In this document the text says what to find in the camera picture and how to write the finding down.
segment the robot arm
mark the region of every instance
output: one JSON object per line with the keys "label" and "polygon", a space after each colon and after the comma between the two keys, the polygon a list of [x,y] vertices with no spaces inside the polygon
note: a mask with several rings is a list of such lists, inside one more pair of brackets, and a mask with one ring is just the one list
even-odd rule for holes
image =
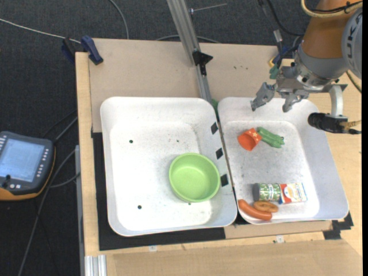
{"label": "robot arm", "polygon": [[275,84],[262,85],[251,102],[252,110],[269,102],[275,92],[285,99],[284,112],[310,93],[329,93],[331,114],[312,114],[309,124],[332,133],[357,133],[347,128],[343,115],[346,85],[336,83],[348,70],[362,76],[362,0],[320,0],[316,10],[306,8],[305,0],[301,4],[312,18],[294,62],[278,71]]}

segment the screen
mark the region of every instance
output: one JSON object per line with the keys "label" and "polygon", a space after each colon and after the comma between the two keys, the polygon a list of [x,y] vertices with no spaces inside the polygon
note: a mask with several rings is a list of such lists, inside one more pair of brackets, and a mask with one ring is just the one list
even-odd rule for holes
{"label": "screen", "polygon": [[32,182],[43,152],[43,145],[8,139],[0,156],[0,176]]}

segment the green vegetable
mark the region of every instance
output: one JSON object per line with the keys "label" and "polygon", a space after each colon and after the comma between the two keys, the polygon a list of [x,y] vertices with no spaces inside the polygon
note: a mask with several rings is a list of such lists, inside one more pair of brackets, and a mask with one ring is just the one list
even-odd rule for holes
{"label": "green vegetable", "polygon": [[257,128],[258,134],[261,135],[262,141],[266,142],[268,145],[276,148],[281,148],[284,145],[283,137],[273,134],[270,131],[262,128],[261,126]]}

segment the black floor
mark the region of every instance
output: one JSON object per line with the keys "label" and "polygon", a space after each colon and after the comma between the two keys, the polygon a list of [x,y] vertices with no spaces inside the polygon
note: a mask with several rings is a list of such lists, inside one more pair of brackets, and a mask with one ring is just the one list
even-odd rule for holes
{"label": "black floor", "polygon": [[[155,40],[177,33],[166,0],[114,1],[126,18],[130,39]],[[305,31],[309,18],[300,0],[271,2],[285,29]],[[222,43],[275,45],[258,0],[187,0],[194,9],[222,3],[227,5],[196,12],[193,22],[198,36]],[[77,40],[84,35],[114,39],[127,35],[121,16],[108,0],[0,0],[0,19]],[[282,35],[288,46],[296,38],[284,31]],[[0,21],[0,131],[42,137],[52,128],[47,138],[53,140],[74,119],[76,113],[53,126],[76,109],[75,67],[61,46],[60,38]],[[74,124],[56,145],[56,168],[77,144]],[[74,174],[72,157],[54,183]],[[18,275],[42,197],[0,202],[1,276]],[[75,183],[48,192],[22,275],[79,275]]]}

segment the wooden table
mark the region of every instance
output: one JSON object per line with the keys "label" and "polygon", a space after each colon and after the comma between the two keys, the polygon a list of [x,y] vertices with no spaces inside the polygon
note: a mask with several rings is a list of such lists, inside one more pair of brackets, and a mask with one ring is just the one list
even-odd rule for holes
{"label": "wooden table", "polygon": [[[94,41],[102,64],[95,66],[87,53],[76,53],[83,242],[85,256],[106,255],[108,276],[362,274],[361,135],[327,135],[354,222],[351,230],[341,232],[342,239],[325,240],[322,231],[333,230],[331,221],[309,221],[231,225],[225,227],[224,240],[100,251],[91,131],[101,131],[102,101],[111,96],[198,97],[199,92],[196,71],[181,43]],[[256,45],[203,43],[201,49],[214,56],[207,72],[216,100],[254,97],[268,80],[268,61],[277,53],[275,47]],[[340,83],[349,84],[343,93],[344,115],[360,120],[361,94],[346,75]],[[331,111],[328,94],[309,100],[321,112]]]}

